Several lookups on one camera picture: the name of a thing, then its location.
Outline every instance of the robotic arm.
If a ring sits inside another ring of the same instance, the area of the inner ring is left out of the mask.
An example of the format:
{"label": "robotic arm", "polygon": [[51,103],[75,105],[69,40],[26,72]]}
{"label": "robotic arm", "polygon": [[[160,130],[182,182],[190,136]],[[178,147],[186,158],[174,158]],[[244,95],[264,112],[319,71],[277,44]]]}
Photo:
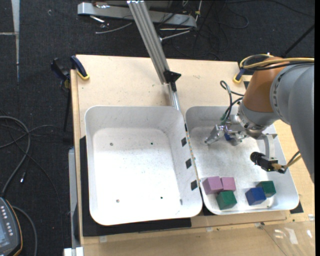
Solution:
{"label": "robotic arm", "polygon": [[[225,124],[216,125],[206,141],[211,144],[225,135],[233,145],[237,145],[244,138],[252,137],[264,139],[266,149],[270,149],[268,143],[273,138],[263,131],[280,119],[290,125],[302,159],[315,182],[315,66],[312,61],[292,64],[285,60],[270,57],[265,62],[274,62],[272,65],[264,65],[267,68],[254,72],[238,113],[230,115]],[[254,152],[250,158],[266,171],[284,172],[269,152],[266,155]]]}

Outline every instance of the green block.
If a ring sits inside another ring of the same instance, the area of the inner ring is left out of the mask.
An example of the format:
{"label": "green block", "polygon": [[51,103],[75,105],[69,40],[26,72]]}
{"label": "green block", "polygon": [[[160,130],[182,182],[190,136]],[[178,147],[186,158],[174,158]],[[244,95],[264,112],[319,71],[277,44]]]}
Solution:
{"label": "green block", "polygon": [[232,190],[222,191],[216,197],[220,210],[232,208],[236,205],[237,200]]}
{"label": "green block", "polygon": [[276,188],[272,180],[261,181],[257,187],[261,187],[267,198],[272,197],[276,193]]}

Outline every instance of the block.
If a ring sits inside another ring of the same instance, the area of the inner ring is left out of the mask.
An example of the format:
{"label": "block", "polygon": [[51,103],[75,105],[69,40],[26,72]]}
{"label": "block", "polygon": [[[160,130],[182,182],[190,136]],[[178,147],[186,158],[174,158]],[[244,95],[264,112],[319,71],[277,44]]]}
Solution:
{"label": "block", "polygon": [[233,192],[236,191],[236,183],[233,177],[222,177],[221,183],[223,187],[222,191],[228,191],[228,190],[231,190]]}
{"label": "block", "polygon": [[261,181],[256,187],[261,187],[267,198],[272,197],[276,193],[275,184],[272,180]]}
{"label": "block", "polygon": [[250,206],[259,205],[267,199],[262,187],[250,188],[245,196]]}
{"label": "block", "polygon": [[222,191],[222,183],[219,176],[208,177],[202,182],[205,194],[214,194]]}
{"label": "block", "polygon": [[232,208],[237,204],[237,200],[233,191],[222,191],[216,197],[216,201],[220,210]]}

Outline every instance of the white tray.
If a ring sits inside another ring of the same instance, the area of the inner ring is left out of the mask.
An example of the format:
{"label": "white tray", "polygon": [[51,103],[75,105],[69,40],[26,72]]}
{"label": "white tray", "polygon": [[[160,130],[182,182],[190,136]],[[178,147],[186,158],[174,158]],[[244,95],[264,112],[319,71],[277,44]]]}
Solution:
{"label": "white tray", "polygon": [[[185,114],[200,186],[201,181],[207,177],[220,176],[235,179],[234,195],[237,204],[234,207],[220,210],[216,200],[217,195],[206,195],[201,188],[205,206],[217,215],[294,209],[299,203],[299,196],[290,170],[285,174],[266,172],[250,160],[252,152],[265,153],[263,140],[245,138],[236,146],[232,146],[224,138],[211,145],[205,143],[214,125],[220,124],[220,117],[226,109],[227,106],[194,106]],[[237,110],[238,107],[234,106],[232,114],[236,114]],[[271,125],[264,133],[275,134],[276,130]],[[286,163],[278,137],[274,139],[274,145],[278,162]],[[260,181],[273,181],[276,194],[261,204],[250,206],[245,193]]]}
{"label": "white tray", "polygon": [[85,113],[89,209],[101,225],[189,218],[202,198],[182,114],[171,106]]}

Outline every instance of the black floor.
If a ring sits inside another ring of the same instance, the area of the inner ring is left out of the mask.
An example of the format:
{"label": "black floor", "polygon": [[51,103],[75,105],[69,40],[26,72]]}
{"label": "black floor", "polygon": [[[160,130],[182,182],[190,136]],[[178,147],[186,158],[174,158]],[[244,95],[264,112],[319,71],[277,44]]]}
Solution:
{"label": "black floor", "polygon": [[[26,211],[38,233],[39,256],[60,256],[71,247],[69,164],[71,133],[62,131],[67,94],[50,68],[54,58],[71,67],[74,54],[147,57],[133,24],[115,32],[105,31],[88,16],[77,15],[79,0],[22,0],[20,4],[19,72],[16,36],[10,0],[0,0],[0,116],[22,121],[31,136],[31,148],[6,190],[9,202]],[[194,12],[199,1],[188,1]],[[173,1],[171,12],[181,13],[182,1]],[[109,29],[130,21],[104,18]],[[282,56],[315,23],[315,0],[203,1],[198,30],[163,41],[167,58],[236,61],[261,53]],[[163,38],[181,32],[160,30]],[[313,29],[286,56],[314,57]],[[72,131],[69,118],[67,131]],[[0,189],[24,156],[27,136],[5,146],[23,133],[13,121],[0,120]],[[26,171],[25,181],[20,178]],[[33,255],[34,237],[26,218],[17,213],[24,237],[21,255]]]}

